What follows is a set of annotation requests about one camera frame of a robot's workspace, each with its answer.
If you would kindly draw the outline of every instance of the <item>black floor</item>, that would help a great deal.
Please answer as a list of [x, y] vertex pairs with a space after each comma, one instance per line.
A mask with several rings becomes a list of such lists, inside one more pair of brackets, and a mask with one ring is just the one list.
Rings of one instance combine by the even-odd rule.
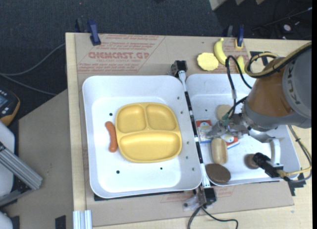
[[[236, 35], [243, 24], [245, 38], [311, 40], [312, 11], [305, 11], [311, 6], [312, 0], [266, 0], [260, 5], [245, 0], [239, 6], [235, 0], [227, 0], [212, 11], [209, 0], [1, 0], [0, 86], [21, 100], [16, 119], [54, 95], [34, 91], [6, 77], [52, 94], [65, 90], [64, 47], [32, 71], [6, 77], [3, 74], [22, 73], [35, 66], [65, 42], [65, 32], [75, 31], [79, 17], [96, 20], [100, 33], [218, 37], [230, 25]], [[283, 24], [290, 24], [292, 33], [282, 33]]]

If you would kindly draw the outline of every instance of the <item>banana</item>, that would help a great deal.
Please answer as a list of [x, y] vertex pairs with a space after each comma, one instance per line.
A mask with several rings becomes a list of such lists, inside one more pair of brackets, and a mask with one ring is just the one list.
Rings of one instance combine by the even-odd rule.
[[223, 42], [223, 38], [221, 38], [219, 41], [217, 41], [213, 47], [213, 52], [214, 55], [217, 57], [218, 61], [225, 65], [227, 56], [224, 54], [223, 50], [222, 50], [222, 42]]
[[239, 57], [237, 58], [237, 63], [238, 63], [238, 65], [239, 65], [240, 69], [241, 69], [242, 74], [245, 74], [246, 72], [244, 71], [244, 60], [243, 60], [243, 56], [239, 56]]

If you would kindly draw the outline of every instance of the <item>blue clamp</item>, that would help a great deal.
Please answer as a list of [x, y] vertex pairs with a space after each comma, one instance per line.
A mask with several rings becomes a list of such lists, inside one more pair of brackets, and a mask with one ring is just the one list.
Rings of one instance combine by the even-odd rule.
[[100, 45], [101, 41], [98, 36], [97, 23], [92, 19], [88, 19], [87, 25], [88, 25], [88, 31], [91, 33], [91, 36], [90, 36], [91, 42], [93, 43], [94, 46]]
[[244, 33], [243, 25], [239, 25], [238, 36], [237, 36], [237, 39], [235, 39], [235, 49], [237, 50], [241, 50], [243, 48], [243, 33]]

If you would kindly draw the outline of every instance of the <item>wooden table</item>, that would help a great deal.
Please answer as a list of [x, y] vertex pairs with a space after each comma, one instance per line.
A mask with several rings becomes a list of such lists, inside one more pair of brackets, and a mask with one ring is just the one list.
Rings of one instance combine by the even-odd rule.
[[[82, 136], [81, 136], [81, 117], [79, 109], [79, 90], [78, 90], [78, 73], [77, 73], [77, 61], [76, 61], [76, 40], [75, 36], [87, 36], [87, 34], [78, 35], [75, 33], [66, 33], [66, 56], [67, 56], [67, 75], [68, 75], [68, 101], [69, 101], [69, 122], [70, 122], [70, 143], [71, 143], [71, 157], [72, 157], [72, 182], [73, 182], [73, 207], [75, 211], [87, 210], [86, 203], [86, 191], [84, 180], [84, 165], [83, 165], [83, 151], [82, 151]], [[211, 42], [218, 38], [204, 38], [204, 37], [175, 37], [165, 36], [162, 37], [163, 44], [166, 48], [177, 48], [177, 41], [179, 46], [186, 48], [188, 41], [193, 45], [191, 49], [188, 49], [189, 55], [198, 54], [203, 52], [212, 52]], [[297, 49], [307, 41], [286, 41], [286, 40], [256, 40], [245, 39], [244, 45], [247, 49], [248, 55], [250, 51], [270, 51], [281, 56], [286, 56], [293, 50]], [[191, 69], [194, 59], [186, 58], [186, 49], [183, 50], [181, 56], [188, 62], [188, 72], [191, 71], [198, 73], [205, 73], [205, 71], [199, 70], [198, 67]], [[308, 149], [311, 147], [311, 129], [299, 129], [295, 128], [301, 140]], [[299, 161], [305, 168], [307, 161], [298, 148], [295, 145]], [[312, 228], [312, 180], [307, 180], [307, 184], [304, 188], [296, 189], [296, 196], [293, 197], [294, 206], [272, 208], [272, 209], [260, 209], [260, 210], [247, 210], [239, 211], [227, 214], [218, 214], [216, 217], [220, 219], [234, 218], [239, 221], [239, 228]], [[101, 226], [94, 228], [107, 228], [107, 229], [120, 229], [120, 228], [187, 228], [188, 217], [167, 219], [167, 220], [154, 220], [147, 222], [138, 222], [131, 224], [119, 224], [111, 226]], [[197, 216], [192, 223], [192, 228], [234, 228], [233, 222], [229, 225], [223, 225], [223, 223], [211, 220], [207, 216]]]

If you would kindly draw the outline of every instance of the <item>yellow plate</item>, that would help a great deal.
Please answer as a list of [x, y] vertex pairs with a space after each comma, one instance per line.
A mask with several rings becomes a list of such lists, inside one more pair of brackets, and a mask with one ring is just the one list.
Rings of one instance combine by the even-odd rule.
[[139, 163], [175, 158], [182, 148], [177, 118], [160, 103], [133, 103], [119, 109], [115, 130], [121, 154]]

